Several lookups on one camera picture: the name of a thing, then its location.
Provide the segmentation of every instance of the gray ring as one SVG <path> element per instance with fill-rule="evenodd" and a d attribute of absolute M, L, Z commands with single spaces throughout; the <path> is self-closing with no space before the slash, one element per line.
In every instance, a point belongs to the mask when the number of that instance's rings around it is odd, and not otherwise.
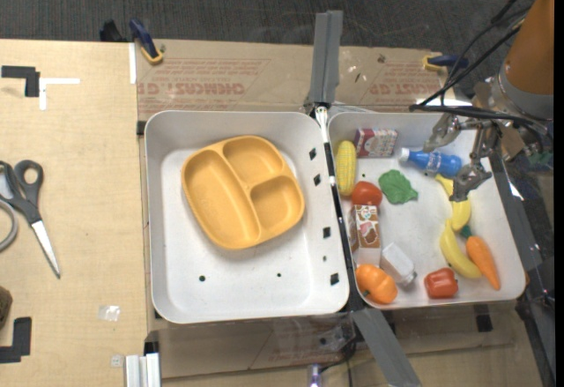
<path fill-rule="evenodd" d="M 2 199 L 0 199 L 0 208 L 3 208 L 11 218 L 11 230 L 8 232 L 8 236 L 0 242 L 0 252 L 2 252 L 12 244 L 18 234 L 18 217 L 16 216 L 14 209 L 11 208 L 10 204 L 4 202 Z"/>

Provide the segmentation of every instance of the scissors handle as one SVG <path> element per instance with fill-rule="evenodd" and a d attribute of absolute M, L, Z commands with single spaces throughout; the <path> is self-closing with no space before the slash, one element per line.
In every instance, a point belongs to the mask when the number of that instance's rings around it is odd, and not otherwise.
<path fill-rule="evenodd" d="M 11 206 L 13 206 L 14 208 L 24 213 L 26 215 L 27 222 L 33 224 L 34 222 L 41 220 L 41 215 L 37 207 L 37 197 L 39 195 L 39 187 L 41 185 L 41 182 L 43 181 L 43 169 L 41 168 L 41 166 L 37 165 L 37 163 L 34 163 L 33 161 L 30 160 L 21 161 L 20 163 L 18 163 L 18 165 L 16 165 L 16 167 L 22 163 L 24 164 L 20 167 L 19 169 L 20 174 L 18 176 L 16 175 L 16 171 L 14 170 L 14 168 L 9 163 L 6 163 L 5 161 L 0 161 L 0 171 L 4 171 L 6 180 L 8 182 L 8 187 L 11 190 L 11 197 L 5 197 L 2 194 L 0 194 L 0 198 L 5 202 L 7 202 L 8 204 L 10 204 Z M 23 182 L 21 183 L 21 188 L 24 190 L 26 194 L 28 190 L 32 191 L 32 198 L 35 198 L 35 203 L 32 203 L 22 195 L 21 190 L 19 188 L 20 187 L 19 177 L 23 177 L 23 175 L 25 174 L 25 172 L 29 167 L 36 168 L 34 165 L 37 165 L 40 168 L 37 170 L 37 179 L 35 180 L 35 182 L 28 183 L 24 178 Z"/>

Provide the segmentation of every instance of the blue bottle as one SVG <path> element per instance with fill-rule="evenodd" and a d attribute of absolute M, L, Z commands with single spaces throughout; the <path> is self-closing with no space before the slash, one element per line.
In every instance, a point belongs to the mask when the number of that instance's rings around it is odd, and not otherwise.
<path fill-rule="evenodd" d="M 462 167 L 462 160 L 456 155 L 446 155 L 439 151 L 425 153 L 402 148 L 400 161 L 411 161 L 429 174 L 442 174 L 445 177 L 454 177 Z"/>

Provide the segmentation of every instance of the banana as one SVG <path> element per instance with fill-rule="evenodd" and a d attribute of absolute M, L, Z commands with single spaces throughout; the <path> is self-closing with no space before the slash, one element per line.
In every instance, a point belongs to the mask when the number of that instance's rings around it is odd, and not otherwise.
<path fill-rule="evenodd" d="M 451 179 L 447 179 L 440 174 L 437 174 L 434 179 L 439 182 L 444 190 L 447 192 L 449 197 L 452 196 L 454 190 L 454 182 Z M 452 201 L 452 229 L 455 232 L 460 232 L 462 227 L 468 224 L 470 220 L 471 207 L 470 200 L 466 199 L 462 202 Z"/>
<path fill-rule="evenodd" d="M 447 262 L 458 274 L 469 279 L 476 279 L 482 275 L 479 268 L 458 247 L 451 220 L 446 220 L 439 244 Z"/>

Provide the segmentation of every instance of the carrot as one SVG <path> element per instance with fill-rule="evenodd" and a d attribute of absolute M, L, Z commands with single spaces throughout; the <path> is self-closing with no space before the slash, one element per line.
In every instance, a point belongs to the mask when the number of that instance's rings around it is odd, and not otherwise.
<path fill-rule="evenodd" d="M 501 288 L 494 257 L 483 238 L 472 235 L 466 240 L 466 253 L 496 290 Z"/>

